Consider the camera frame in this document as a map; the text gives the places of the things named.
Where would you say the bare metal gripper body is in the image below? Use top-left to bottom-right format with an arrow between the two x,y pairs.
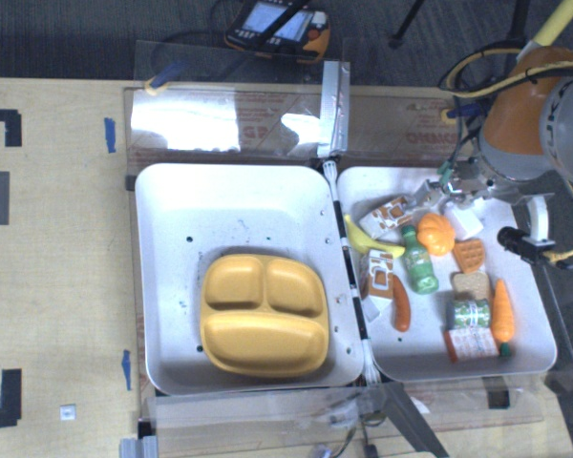
439,157 -> 555,206

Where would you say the white cube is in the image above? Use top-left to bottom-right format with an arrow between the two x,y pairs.
443,204 -> 485,240

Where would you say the orange pumpkin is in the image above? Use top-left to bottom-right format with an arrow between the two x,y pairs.
415,212 -> 456,258

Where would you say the white and orange carton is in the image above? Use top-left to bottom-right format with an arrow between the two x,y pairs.
358,195 -> 414,240
359,249 -> 395,315

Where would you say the orange waffle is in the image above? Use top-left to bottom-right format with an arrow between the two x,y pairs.
452,238 -> 487,275

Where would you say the green plastic bottle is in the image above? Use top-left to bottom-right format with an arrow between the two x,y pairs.
400,225 -> 440,296

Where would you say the yellow banana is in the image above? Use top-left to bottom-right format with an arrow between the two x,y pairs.
343,214 -> 407,260

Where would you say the brown bread slice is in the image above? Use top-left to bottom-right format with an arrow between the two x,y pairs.
450,270 -> 493,302

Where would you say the green and white can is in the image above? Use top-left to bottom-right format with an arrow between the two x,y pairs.
445,298 -> 493,331

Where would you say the orange sausage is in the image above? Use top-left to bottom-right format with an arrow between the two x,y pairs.
392,274 -> 413,334

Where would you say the orange carrot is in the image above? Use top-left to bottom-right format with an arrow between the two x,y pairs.
490,279 -> 516,358

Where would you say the white plastic tray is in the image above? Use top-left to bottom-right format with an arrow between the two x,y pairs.
134,162 -> 366,397
336,165 -> 559,384

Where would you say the yellow divided plate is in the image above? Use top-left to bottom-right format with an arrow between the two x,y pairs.
199,253 -> 331,380

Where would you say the black cylinder on white bracket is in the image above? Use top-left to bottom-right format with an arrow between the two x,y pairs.
497,194 -> 558,264

